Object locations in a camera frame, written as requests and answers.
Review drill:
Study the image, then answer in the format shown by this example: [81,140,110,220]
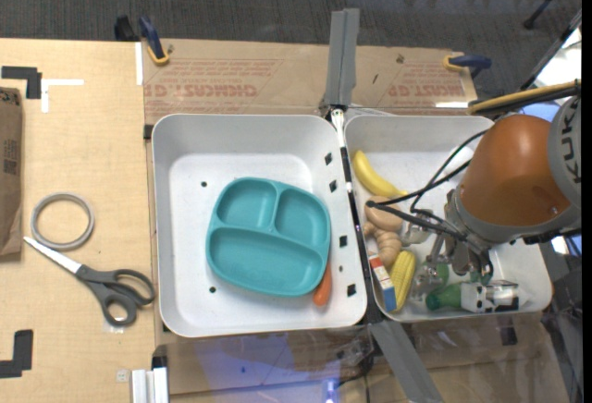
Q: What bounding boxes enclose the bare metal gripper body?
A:
[425,232,494,278]

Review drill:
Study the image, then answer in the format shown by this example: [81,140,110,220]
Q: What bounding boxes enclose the green bottle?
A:
[425,281,465,313]

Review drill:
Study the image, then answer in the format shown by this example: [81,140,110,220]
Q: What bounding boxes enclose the white and black carton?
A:
[460,279,521,315]

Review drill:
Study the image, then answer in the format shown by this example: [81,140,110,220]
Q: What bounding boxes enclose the yellow corn cob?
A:
[388,249,418,312]

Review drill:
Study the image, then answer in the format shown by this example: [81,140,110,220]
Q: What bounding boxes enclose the beige lumpy toy food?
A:
[375,228,404,269]

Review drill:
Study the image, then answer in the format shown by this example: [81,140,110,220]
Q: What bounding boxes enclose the white red blue carton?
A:
[367,252,399,314]

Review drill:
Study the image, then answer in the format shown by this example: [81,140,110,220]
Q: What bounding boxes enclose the beige round toy food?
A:
[363,195,406,236]

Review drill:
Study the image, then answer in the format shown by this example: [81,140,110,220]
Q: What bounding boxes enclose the yellow banana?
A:
[351,150,410,200]

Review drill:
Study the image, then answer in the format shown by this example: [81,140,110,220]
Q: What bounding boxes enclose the white plastic tray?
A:
[151,113,369,339]
[344,114,554,324]

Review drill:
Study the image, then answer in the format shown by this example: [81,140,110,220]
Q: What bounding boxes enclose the orange carrot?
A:
[312,261,334,307]

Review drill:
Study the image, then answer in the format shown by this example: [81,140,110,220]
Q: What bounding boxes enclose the teal divided plate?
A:
[204,177,333,299]

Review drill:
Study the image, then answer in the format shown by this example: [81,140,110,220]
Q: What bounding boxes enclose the brown cardboard board red print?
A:
[141,38,570,397]

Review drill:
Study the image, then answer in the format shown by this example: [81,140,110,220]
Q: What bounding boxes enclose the grey tape roll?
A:
[30,191,96,252]

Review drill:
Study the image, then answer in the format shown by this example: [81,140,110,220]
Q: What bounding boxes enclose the brown paper bag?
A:
[0,86,25,257]

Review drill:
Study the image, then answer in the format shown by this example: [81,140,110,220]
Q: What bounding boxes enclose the grey handled scissors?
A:
[22,235,157,328]

